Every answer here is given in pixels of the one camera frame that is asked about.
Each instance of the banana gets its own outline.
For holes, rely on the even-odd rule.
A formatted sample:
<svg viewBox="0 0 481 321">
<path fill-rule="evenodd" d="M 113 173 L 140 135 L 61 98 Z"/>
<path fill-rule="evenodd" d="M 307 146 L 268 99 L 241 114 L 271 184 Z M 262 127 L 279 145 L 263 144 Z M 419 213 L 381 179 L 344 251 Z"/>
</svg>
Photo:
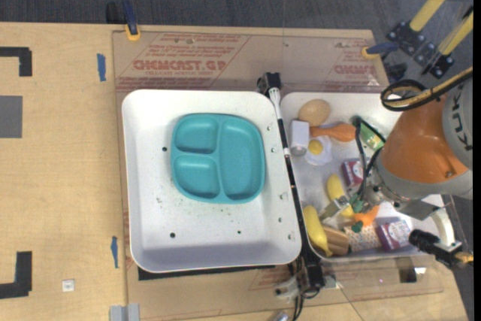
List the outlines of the banana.
<svg viewBox="0 0 481 321">
<path fill-rule="evenodd" d="M 331 174 L 331 176 L 328 178 L 327 187 L 329 198 L 332 201 L 345 195 L 343 184 L 337 174 Z M 346 218 L 353 218 L 354 210 L 352 209 L 352 206 L 349 205 L 340 214 Z"/>
<path fill-rule="evenodd" d="M 314 247 L 324 250 L 327 257 L 332 256 L 328 246 L 328 238 L 317 216 L 316 208 L 314 206 L 306 206 L 302 212 L 310 242 L 312 242 Z"/>
</svg>

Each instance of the black tape marking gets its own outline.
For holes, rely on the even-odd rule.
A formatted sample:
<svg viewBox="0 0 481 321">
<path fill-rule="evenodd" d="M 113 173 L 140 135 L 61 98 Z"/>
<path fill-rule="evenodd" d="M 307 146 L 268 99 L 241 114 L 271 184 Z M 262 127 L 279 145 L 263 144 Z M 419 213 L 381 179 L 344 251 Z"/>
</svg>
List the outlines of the black tape marking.
<svg viewBox="0 0 481 321">
<path fill-rule="evenodd" d="M 32 290 L 32 252 L 17 252 L 15 281 L 0 283 L 0 299 L 26 297 Z"/>
<path fill-rule="evenodd" d="M 32 76 L 32 52 L 28 47 L 0 47 L 0 56 L 4 58 L 18 57 L 19 77 Z"/>
</svg>

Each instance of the food package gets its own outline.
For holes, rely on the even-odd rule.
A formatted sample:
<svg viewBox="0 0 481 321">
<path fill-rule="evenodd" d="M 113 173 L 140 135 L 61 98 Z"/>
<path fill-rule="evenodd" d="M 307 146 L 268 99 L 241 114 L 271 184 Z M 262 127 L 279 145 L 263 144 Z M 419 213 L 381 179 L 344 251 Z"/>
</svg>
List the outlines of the food package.
<svg viewBox="0 0 481 321">
<path fill-rule="evenodd" d="M 348 189 L 357 187 L 362 182 L 362 165 L 359 159 L 348 159 L 340 167 Z"/>
<path fill-rule="evenodd" d="M 324 226 L 324 232 L 328 239 L 328 248 L 335 256 L 345 256 L 349 251 L 349 238 L 341 230 L 330 226 Z"/>
<path fill-rule="evenodd" d="M 382 244 L 376 234 L 376 227 L 376 222 L 373 222 L 369 226 L 363 226 L 361 231 L 356 233 L 351 229 L 350 226 L 346 226 L 344 228 L 344 232 L 349 238 L 351 251 L 358 252 L 361 250 L 376 249 L 381 247 Z"/>
<path fill-rule="evenodd" d="M 377 237 L 386 252 L 409 245 L 410 229 L 404 220 L 383 223 L 376 227 Z"/>
</svg>

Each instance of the small box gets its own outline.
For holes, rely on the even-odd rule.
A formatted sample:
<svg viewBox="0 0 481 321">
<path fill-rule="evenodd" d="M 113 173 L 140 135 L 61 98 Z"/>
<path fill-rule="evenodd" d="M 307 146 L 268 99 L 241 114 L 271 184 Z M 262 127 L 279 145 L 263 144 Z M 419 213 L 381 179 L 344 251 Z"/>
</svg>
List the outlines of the small box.
<svg viewBox="0 0 481 321">
<path fill-rule="evenodd" d="M 359 233 L 354 232 L 350 226 L 344 228 L 344 232 L 349 238 L 349 246 L 351 251 L 358 252 L 361 250 L 376 249 L 381 247 L 381 242 L 377 237 L 375 223 L 369 226 L 363 226 Z"/>
<path fill-rule="evenodd" d="M 409 245 L 410 229 L 406 221 L 399 220 L 377 226 L 376 234 L 386 252 Z"/>
<path fill-rule="evenodd" d="M 289 148 L 293 156 L 303 156 L 309 146 L 309 123 L 292 120 L 290 126 Z"/>
<path fill-rule="evenodd" d="M 357 187 L 362 182 L 362 165 L 359 159 L 348 159 L 340 167 L 348 189 Z"/>
</svg>

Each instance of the egg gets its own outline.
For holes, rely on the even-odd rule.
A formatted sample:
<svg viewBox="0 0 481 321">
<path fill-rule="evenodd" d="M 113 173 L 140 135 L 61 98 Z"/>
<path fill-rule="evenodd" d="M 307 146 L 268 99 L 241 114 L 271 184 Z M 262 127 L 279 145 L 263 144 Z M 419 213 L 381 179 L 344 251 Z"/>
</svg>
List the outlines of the egg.
<svg viewBox="0 0 481 321">
<path fill-rule="evenodd" d="M 323 99 L 311 99 L 298 112 L 298 119 L 308 122 L 310 127 L 322 125 L 331 114 L 331 106 Z"/>
<path fill-rule="evenodd" d="M 307 149 L 315 156 L 318 156 L 324 150 L 324 146 L 317 139 L 312 139 L 309 141 Z"/>
</svg>

